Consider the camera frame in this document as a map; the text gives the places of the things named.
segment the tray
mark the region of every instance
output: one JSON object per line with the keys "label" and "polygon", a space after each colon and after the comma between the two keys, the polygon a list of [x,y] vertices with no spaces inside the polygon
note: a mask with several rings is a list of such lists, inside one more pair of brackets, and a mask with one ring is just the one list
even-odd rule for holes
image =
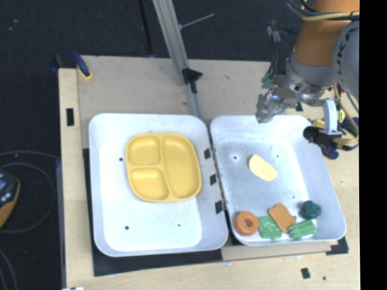
{"label": "tray", "polygon": [[183,201],[201,190],[194,145],[180,134],[136,135],[126,145],[125,161],[129,185],[144,201]]}
{"label": "tray", "polygon": [[[299,243],[317,240],[338,240],[346,232],[339,201],[320,148],[303,137],[310,122],[298,115],[277,115],[269,123],[258,124],[255,116],[216,117],[210,125],[215,158],[231,221],[241,211],[251,211],[258,217],[268,215],[268,209],[283,203],[296,222],[300,205],[307,200],[322,207],[314,220],[317,233],[294,240],[283,233],[279,239],[264,239],[259,232],[235,237],[244,245],[269,243]],[[278,172],[266,181],[252,173],[249,159],[258,155]]]}
{"label": "tray", "polygon": [[[193,198],[148,202],[129,186],[128,141],[141,134],[180,134],[192,142],[202,187]],[[89,124],[94,240],[113,257],[216,250],[228,238],[206,125],[190,115],[99,114]]]}

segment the green toy vegetable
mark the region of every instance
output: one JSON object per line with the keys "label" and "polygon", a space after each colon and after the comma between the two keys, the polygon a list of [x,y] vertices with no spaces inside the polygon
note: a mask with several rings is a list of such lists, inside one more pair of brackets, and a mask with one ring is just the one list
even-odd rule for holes
{"label": "green toy vegetable", "polygon": [[300,239],[302,236],[309,234],[316,234],[317,228],[312,220],[305,220],[291,225],[289,228],[289,235],[294,239]]}
{"label": "green toy vegetable", "polygon": [[270,216],[258,217],[259,232],[264,239],[276,240],[281,237],[282,231]]}
{"label": "green toy vegetable", "polygon": [[314,219],[321,214],[321,206],[313,203],[313,201],[305,201],[302,204],[300,215],[305,219]]}

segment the white tray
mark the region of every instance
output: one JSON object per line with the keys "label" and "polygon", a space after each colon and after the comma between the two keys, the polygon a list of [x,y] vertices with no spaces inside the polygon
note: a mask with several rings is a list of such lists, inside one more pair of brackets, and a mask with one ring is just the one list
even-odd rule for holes
{"label": "white tray", "polygon": [[[317,234],[311,240],[338,240],[346,232],[339,201],[320,148],[303,137],[310,122],[298,115],[277,115],[269,123],[258,124],[255,116],[222,116],[214,119],[210,131],[221,185],[231,221],[243,210],[257,216],[268,215],[267,210],[283,203],[296,221],[300,204],[306,200],[321,205],[322,213],[314,220]],[[272,181],[255,176],[248,167],[249,158],[257,154],[278,172]],[[288,234],[272,242],[259,232],[251,236],[235,237],[244,245],[260,246],[268,243],[299,243]]]}
{"label": "white tray", "polygon": [[[125,145],[138,134],[175,132],[191,140],[202,174],[199,194],[181,202],[142,201],[130,189]],[[190,115],[100,114],[89,124],[94,240],[109,256],[215,250],[228,237],[222,200],[206,125]]]}

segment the orange and black object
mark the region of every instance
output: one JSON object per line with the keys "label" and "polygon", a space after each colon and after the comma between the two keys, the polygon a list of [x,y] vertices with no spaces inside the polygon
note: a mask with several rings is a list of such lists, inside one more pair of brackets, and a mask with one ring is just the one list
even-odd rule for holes
{"label": "orange and black object", "polygon": [[0,168],[0,228],[11,215],[20,193],[20,181]]}

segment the black bracket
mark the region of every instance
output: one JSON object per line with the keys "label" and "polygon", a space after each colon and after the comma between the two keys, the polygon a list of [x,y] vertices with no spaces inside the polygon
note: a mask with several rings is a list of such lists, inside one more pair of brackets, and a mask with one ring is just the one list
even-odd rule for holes
{"label": "black bracket", "polygon": [[183,70],[183,77],[184,77],[184,82],[186,85],[190,84],[191,91],[194,94],[198,93],[197,87],[196,87],[196,81],[200,79],[200,77],[203,75],[203,73],[185,68]]}

